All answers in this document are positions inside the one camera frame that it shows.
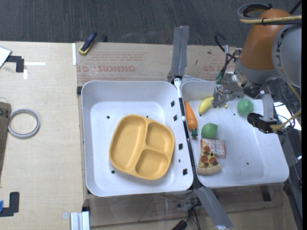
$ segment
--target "white plastic tray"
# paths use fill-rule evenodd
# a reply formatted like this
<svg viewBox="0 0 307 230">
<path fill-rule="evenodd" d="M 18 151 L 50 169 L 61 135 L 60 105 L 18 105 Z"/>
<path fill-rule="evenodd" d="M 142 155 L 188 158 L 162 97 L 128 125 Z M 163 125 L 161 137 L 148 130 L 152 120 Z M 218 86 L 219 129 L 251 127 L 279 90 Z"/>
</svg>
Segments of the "white plastic tray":
<svg viewBox="0 0 307 230">
<path fill-rule="evenodd" d="M 207 187 L 231 187 L 253 184 L 281 183 L 287 180 L 289 168 L 276 134 L 264 134 L 247 122 L 246 117 L 236 111 L 237 100 L 229 101 L 228 107 L 210 107 L 201 116 L 198 105 L 213 95 L 215 83 L 211 81 L 189 81 L 182 85 L 182 97 L 189 101 L 198 121 L 197 138 L 191 138 L 195 164 L 198 164 L 201 145 L 201 128 L 206 123 L 218 126 L 217 139 L 225 142 L 226 155 L 219 157 L 222 170 L 213 175 L 198 175 Z M 261 100 L 252 100 L 254 111 L 263 114 Z"/>
<path fill-rule="evenodd" d="M 177 91 L 172 84 L 164 81 L 91 81 L 82 88 L 82 110 L 85 178 L 91 193 L 119 196 L 190 188 L 193 174 L 189 150 Z M 121 118 L 129 114 L 148 116 L 168 126 L 175 136 L 171 164 L 160 179 L 146 180 L 126 174 L 116 170 L 109 160 L 113 133 Z"/>
</svg>

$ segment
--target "orange carrot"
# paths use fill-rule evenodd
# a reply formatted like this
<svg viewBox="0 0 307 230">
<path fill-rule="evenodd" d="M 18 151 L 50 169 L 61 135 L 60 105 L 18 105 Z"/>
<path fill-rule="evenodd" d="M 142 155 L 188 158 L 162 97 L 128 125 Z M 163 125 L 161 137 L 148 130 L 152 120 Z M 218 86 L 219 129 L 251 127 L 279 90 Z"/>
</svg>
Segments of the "orange carrot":
<svg viewBox="0 0 307 230">
<path fill-rule="evenodd" d="M 184 107 L 186 109 L 186 119 L 187 119 L 187 124 L 188 128 L 192 130 L 192 136 L 195 137 L 197 136 L 197 119 L 195 117 L 195 114 L 188 102 L 184 102 Z"/>
</svg>

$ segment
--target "green ball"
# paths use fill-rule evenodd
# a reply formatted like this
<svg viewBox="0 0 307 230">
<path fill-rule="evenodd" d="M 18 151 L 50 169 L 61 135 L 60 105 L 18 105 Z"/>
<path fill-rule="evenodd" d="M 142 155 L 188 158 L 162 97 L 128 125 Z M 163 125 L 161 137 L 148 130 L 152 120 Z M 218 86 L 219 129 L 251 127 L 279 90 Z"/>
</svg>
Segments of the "green ball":
<svg viewBox="0 0 307 230">
<path fill-rule="evenodd" d="M 239 114 L 246 116 L 250 114 L 254 109 L 254 105 L 249 100 L 240 100 L 237 105 L 237 111 Z"/>
<path fill-rule="evenodd" d="M 216 136 L 218 126 L 212 123 L 205 124 L 201 129 L 201 137 L 211 139 Z"/>
</svg>

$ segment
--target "toy banana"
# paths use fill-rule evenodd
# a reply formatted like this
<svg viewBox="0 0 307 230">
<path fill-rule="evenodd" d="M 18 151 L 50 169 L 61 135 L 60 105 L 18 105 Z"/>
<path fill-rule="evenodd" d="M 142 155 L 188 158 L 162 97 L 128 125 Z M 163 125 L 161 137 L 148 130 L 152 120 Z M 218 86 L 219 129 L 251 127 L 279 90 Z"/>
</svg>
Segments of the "toy banana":
<svg viewBox="0 0 307 230">
<path fill-rule="evenodd" d="M 204 113 L 209 107 L 211 107 L 211 100 L 213 100 L 213 96 L 212 97 L 207 97 L 206 99 L 204 99 L 198 106 L 198 113 L 202 114 Z"/>
</svg>

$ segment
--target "yellow divided plate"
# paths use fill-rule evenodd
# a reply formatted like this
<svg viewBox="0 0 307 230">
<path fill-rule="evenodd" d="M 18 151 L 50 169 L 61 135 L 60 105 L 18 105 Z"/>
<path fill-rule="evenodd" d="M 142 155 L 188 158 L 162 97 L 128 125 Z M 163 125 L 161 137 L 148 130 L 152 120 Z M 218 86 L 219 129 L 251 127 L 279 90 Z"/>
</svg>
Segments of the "yellow divided plate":
<svg viewBox="0 0 307 230">
<path fill-rule="evenodd" d="M 120 171 L 155 180 L 167 172 L 174 145 L 174 135 L 165 125 L 147 117 L 127 115 L 114 132 L 109 158 Z"/>
</svg>

